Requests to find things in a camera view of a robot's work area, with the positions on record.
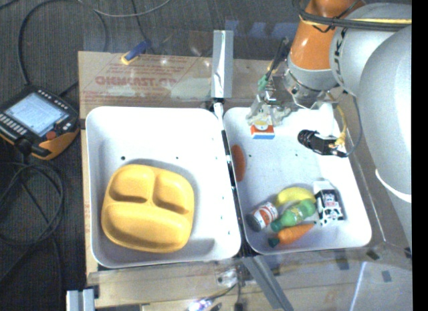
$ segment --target yellow divided plate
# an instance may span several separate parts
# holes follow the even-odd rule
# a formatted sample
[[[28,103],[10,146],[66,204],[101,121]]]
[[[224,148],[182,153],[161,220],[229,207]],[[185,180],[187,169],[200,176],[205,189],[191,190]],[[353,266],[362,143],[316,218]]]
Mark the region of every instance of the yellow divided plate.
[[[170,253],[189,240],[194,193],[183,176],[157,167],[125,165],[111,176],[101,226],[117,245]]]

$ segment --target plastic tray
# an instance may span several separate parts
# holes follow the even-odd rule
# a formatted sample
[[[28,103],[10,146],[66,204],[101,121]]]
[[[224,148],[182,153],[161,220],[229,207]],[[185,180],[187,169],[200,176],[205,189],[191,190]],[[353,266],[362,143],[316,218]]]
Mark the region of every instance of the plastic tray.
[[[102,106],[86,119],[92,253],[107,268],[222,260],[241,245],[223,139],[217,118],[204,109]],[[195,192],[191,236],[173,253],[148,253],[112,243],[100,213],[114,171],[152,165],[187,178]]]
[[[323,249],[360,247],[371,239],[371,227],[362,203],[349,160],[322,156],[297,140],[303,129],[338,134],[332,114],[324,110],[298,110],[275,127],[273,139],[253,139],[245,116],[249,108],[232,108],[225,113],[224,123],[230,147],[238,144],[246,157],[245,176],[237,183],[239,205],[243,216],[265,201],[273,201],[282,189],[302,186],[312,189],[314,181],[329,180],[339,191],[345,220],[314,227],[290,245],[271,248],[268,228],[255,232],[244,222],[245,237],[258,253],[291,253]]]

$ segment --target gray floor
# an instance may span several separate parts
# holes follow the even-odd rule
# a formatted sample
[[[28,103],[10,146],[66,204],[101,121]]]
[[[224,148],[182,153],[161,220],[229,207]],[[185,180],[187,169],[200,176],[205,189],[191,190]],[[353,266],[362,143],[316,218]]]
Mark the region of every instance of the gray floor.
[[[0,104],[20,91],[25,83],[18,62],[19,44],[27,79],[59,94],[78,79],[79,50],[125,52],[144,36],[155,43],[158,54],[195,55],[185,36],[188,30],[211,33],[214,29],[232,27],[237,34],[247,35],[242,40],[238,36],[235,57],[268,60],[278,43],[274,36],[276,27],[291,25],[284,31],[292,32],[298,22],[292,0],[171,0],[164,7],[139,17],[140,27],[134,17],[101,16],[105,28],[92,8],[111,14],[129,14],[133,13],[130,0],[82,0],[86,7],[71,0],[16,0],[4,5],[8,1],[0,0]],[[143,11],[165,0],[134,1],[136,10]],[[366,1],[411,3],[411,0]],[[171,34],[173,40],[167,42]],[[77,106],[78,89],[70,90],[65,98]],[[10,146],[0,143],[1,161],[18,158]],[[1,161],[0,192],[11,176],[10,168]],[[85,286],[80,139],[49,164],[58,168],[65,186],[64,214],[55,232],[62,278],[58,275],[51,239],[39,243],[20,260],[26,247],[0,242],[0,277],[9,272],[0,282],[3,310],[61,310],[64,295],[58,306],[58,290]],[[39,177],[31,177],[28,185],[51,215],[57,203],[55,191],[46,187]],[[14,192],[9,196],[10,206],[0,210],[0,234],[31,240],[43,227],[44,220],[37,215],[25,193],[19,189]]]

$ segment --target yellow banana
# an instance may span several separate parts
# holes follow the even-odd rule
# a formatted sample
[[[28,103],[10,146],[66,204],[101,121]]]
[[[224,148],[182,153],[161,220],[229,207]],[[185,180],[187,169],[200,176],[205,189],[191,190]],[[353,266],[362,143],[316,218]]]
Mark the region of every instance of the yellow banana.
[[[290,201],[303,201],[304,199],[310,199],[313,203],[316,202],[314,194],[308,189],[303,187],[288,187],[278,193],[275,206],[280,207]]]

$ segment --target display screen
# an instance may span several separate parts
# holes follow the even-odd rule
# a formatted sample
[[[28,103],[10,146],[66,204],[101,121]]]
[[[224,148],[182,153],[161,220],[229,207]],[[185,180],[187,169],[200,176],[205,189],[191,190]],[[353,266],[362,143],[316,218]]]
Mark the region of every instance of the display screen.
[[[68,117],[67,112],[47,102],[35,92],[11,106],[5,113],[38,136],[46,134],[58,120]]]

